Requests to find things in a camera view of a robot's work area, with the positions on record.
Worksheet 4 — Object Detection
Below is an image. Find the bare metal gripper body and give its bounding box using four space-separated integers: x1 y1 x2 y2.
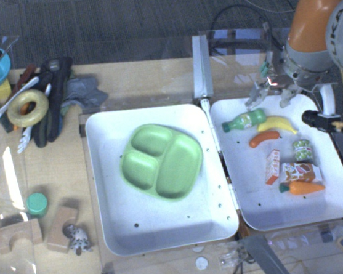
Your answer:
267 62 340 97

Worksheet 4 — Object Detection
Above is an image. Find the green bottle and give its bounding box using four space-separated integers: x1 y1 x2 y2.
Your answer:
219 107 268 134

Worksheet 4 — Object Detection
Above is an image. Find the yellow banana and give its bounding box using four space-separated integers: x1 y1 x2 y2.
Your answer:
256 112 300 140

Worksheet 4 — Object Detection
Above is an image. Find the orange sausage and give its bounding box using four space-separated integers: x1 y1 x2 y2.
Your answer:
247 129 282 150

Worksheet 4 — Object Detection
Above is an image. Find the green can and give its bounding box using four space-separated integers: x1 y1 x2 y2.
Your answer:
291 137 315 163

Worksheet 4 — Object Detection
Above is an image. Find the thin black and white rod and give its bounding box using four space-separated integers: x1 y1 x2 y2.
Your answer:
199 95 244 241

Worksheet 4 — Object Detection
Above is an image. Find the small orange and white carton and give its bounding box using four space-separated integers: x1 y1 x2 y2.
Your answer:
260 148 284 187

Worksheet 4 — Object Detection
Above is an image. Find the orange and white juice carton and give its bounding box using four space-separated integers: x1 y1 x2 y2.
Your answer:
278 158 324 187

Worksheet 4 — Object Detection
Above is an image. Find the orange carrot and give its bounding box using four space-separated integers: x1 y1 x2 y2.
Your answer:
278 177 326 199

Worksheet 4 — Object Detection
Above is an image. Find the white plastic tray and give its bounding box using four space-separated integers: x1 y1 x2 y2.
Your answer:
83 97 243 260
208 84 343 237

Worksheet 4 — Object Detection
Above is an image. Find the green divided plate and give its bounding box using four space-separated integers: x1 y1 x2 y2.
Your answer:
115 117 209 209

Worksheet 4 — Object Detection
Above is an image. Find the grey cloth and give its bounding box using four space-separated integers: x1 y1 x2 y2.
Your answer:
58 74 111 112

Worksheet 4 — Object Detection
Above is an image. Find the spotted toy animal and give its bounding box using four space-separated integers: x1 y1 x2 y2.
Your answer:
62 221 95 259

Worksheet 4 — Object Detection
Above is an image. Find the green capped jar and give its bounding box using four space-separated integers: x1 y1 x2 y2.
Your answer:
25 191 50 220

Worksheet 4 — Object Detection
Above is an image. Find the dark green block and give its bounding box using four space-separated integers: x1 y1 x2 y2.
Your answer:
0 95 15 134

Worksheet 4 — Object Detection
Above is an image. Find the wooden arch block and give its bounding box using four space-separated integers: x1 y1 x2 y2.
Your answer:
0 217 45 256

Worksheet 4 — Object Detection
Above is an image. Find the black cylinder on white bracket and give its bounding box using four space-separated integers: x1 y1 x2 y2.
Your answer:
297 81 343 137

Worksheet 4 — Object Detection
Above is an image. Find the yellow doughnut ring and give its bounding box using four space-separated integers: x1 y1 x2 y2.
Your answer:
4 86 53 130

